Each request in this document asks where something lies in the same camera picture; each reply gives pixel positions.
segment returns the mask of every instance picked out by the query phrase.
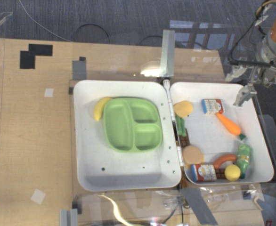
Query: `green plate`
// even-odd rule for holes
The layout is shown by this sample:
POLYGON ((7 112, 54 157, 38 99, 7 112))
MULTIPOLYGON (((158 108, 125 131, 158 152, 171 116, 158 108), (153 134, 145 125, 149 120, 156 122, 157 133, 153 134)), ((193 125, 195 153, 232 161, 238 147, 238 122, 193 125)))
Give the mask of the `green plate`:
POLYGON ((104 109, 108 144, 116 151, 138 153, 162 143, 162 127, 156 106, 139 98, 116 98, 104 109))

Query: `dark floor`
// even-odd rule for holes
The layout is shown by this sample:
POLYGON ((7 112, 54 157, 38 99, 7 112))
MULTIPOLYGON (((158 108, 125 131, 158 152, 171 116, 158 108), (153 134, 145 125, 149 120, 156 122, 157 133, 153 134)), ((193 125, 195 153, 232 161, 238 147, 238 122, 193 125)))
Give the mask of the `dark floor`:
MULTIPOLYGON (((171 20, 247 27, 263 0, 21 0, 28 13, 43 26, 66 40, 95 43, 136 45, 148 35, 162 35, 171 28, 171 20), (95 25, 106 30, 108 34, 95 25)), ((61 40, 40 28, 26 15, 18 0, 0 0, 0 13, 13 12, 7 38, 61 40)), ((271 12, 264 29, 276 17, 271 12)), ((180 39, 185 29, 176 29, 180 39)), ((252 40, 260 35, 254 32, 252 40)), ((145 46, 160 46, 160 38, 141 42, 145 46)), ((218 49, 219 43, 208 43, 218 49)), ((256 87, 263 114, 276 123, 276 88, 256 87)))

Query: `white wire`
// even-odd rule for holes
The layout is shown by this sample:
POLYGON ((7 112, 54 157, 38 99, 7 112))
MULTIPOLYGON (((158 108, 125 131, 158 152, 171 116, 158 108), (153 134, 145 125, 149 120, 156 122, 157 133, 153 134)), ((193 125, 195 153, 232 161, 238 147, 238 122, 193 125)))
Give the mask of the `white wire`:
POLYGON ((31 15, 27 12, 26 8, 24 7, 23 3, 21 0, 19 0, 23 10, 25 11, 25 13, 28 15, 28 17, 33 21, 35 22, 38 26, 40 26, 41 28, 43 28, 44 30, 46 30, 47 32, 51 33, 52 35, 56 36, 57 38, 61 39, 61 40, 64 40, 64 41, 67 41, 67 42, 72 42, 70 40, 67 40, 67 39, 64 39, 62 38, 61 36, 53 33, 52 31, 50 31, 48 28, 45 28, 43 25, 41 25, 40 23, 38 23, 33 17, 31 17, 31 15))

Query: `white paper square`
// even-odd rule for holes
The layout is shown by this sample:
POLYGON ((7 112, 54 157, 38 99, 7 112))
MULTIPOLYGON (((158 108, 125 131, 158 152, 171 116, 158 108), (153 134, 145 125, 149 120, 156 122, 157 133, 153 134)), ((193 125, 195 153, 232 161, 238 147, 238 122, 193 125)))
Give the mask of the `white paper square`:
POLYGON ((54 89, 46 89, 44 97, 53 97, 53 91, 54 89))
POLYGON ((31 200, 38 203, 38 204, 42 204, 44 198, 45 198, 46 194, 43 193, 41 190, 36 189, 31 197, 31 200))

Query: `plastic bottle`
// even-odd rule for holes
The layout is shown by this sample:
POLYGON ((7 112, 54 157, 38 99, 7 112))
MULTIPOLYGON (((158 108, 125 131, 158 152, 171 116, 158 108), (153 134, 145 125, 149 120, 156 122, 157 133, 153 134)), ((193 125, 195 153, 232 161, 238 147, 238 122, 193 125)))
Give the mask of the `plastic bottle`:
POLYGON ((241 144, 238 147, 238 155, 237 155, 236 164, 241 170, 240 179, 245 178, 245 172, 249 166, 250 152, 251 152, 251 147, 249 147, 246 144, 241 144))

